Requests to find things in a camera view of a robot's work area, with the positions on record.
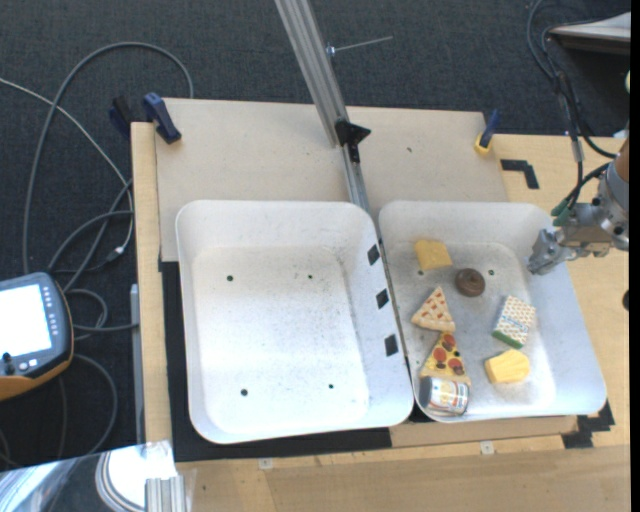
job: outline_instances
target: white tray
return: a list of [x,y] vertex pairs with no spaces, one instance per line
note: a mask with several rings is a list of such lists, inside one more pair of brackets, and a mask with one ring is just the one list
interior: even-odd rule
[[[438,334],[413,325],[412,314],[440,285],[456,322],[455,337],[472,381],[469,406],[462,416],[432,416],[434,420],[462,422],[600,410],[606,399],[605,384],[566,266],[544,276],[534,276],[526,269],[538,231],[551,227],[544,211],[517,203],[398,201],[382,209],[379,222],[416,397],[420,368]],[[413,249],[419,239],[444,242],[453,266],[420,275]],[[455,275],[466,267],[475,268],[485,278],[487,287],[480,297],[468,298],[456,291]],[[510,348],[491,336],[507,295],[537,308],[522,349],[529,357],[531,373],[520,383],[491,384],[484,361]]]
[[407,418],[413,391],[366,213],[203,200],[182,208],[176,233],[200,435],[236,443]]

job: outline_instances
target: toy pizza slice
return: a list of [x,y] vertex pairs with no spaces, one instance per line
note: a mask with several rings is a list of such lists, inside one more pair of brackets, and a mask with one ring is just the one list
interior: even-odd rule
[[471,384],[453,334],[443,332],[420,370],[420,377],[439,377]]
[[448,332],[456,330],[456,324],[449,313],[447,299],[440,286],[424,301],[420,309],[411,317],[411,321],[425,329]]

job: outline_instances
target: black floor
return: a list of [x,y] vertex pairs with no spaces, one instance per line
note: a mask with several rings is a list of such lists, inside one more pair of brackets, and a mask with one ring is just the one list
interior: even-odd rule
[[[420,109],[501,112],[503,133],[562,134],[567,129],[550,82],[526,44],[531,5],[525,1],[409,0],[315,1],[324,35],[335,47],[393,36],[391,41],[338,52],[334,64],[345,102]],[[544,2],[534,33],[552,24],[608,17],[630,10],[630,0]],[[310,96],[270,0],[130,2],[0,2],[0,78],[52,99],[78,62],[121,41],[142,41],[175,54],[193,76],[195,97],[310,102]],[[565,69],[586,123],[596,135],[612,135],[629,119],[624,77],[629,56],[566,50],[550,42]],[[125,95],[135,116],[142,97],[186,96],[180,69],[162,55],[126,48],[84,66],[62,106],[82,123],[125,177],[130,177],[127,141],[113,128],[108,108]],[[0,279],[23,272],[25,194],[48,106],[0,84]],[[76,227],[108,210],[121,184],[67,119],[57,115],[45,141],[30,213],[27,262],[46,268],[59,244]],[[127,223],[112,223],[91,266],[124,239]],[[92,238],[83,237],[58,269],[77,267]],[[56,274],[66,283],[68,274]],[[99,293],[109,305],[108,325],[130,321],[129,291],[136,281],[134,244],[77,286]],[[71,298],[74,320],[95,323],[94,301]],[[77,351],[98,361],[118,391],[116,423],[103,448],[135,442],[129,332],[78,341]],[[34,464],[79,455],[101,437],[110,419],[106,380],[75,361],[64,373],[67,414],[60,383],[0,403],[0,431],[11,458]],[[0,436],[0,454],[6,455]],[[4,463],[0,460],[0,469]]]

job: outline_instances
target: green and white block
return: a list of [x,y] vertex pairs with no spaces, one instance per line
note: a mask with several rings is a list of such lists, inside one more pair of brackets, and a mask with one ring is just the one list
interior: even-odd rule
[[498,323],[491,334],[507,345],[522,348],[527,342],[535,314],[535,307],[510,295],[500,311]]

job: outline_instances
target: table surface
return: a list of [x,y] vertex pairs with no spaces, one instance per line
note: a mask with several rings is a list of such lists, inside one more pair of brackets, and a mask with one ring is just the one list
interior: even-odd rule
[[[373,117],[386,112],[397,115],[382,109]],[[453,152],[461,144],[459,136],[454,138]],[[621,146],[616,139],[596,140],[609,151]],[[155,441],[171,439],[171,425],[158,272],[159,156],[152,125],[132,126],[132,152],[145,425],[147,440]],[[587,169],[605,161],[590,150],[586,157]],[[496,135],[489,165],[499,159],[527,160],[540,183],[539,190],[531,190],[522,173],[500,173],[510,201],[549,211],[575,182],[566,137]],[[582,199],[593,190],[585,189]],[[540,496],[547,496],[548,510],[630,510],[629,322],[621,305],[628,289],[628,263],[628,254],[612,251],[604,259],[584,258],[568,267],[616,422],[608,432],[594,432],[596,449],[564,449],[560,434],[577,429],[571,416],[404,423],[391,428],[393,448],[387,450],[182,463],[195,510],[424,510],[427,505],[468,510],[470,500],[482,503],[477,510],[510,510],[516,498],[523,510],[539,510]],[[455,489],[453,495],[442,492],[445,482]]]

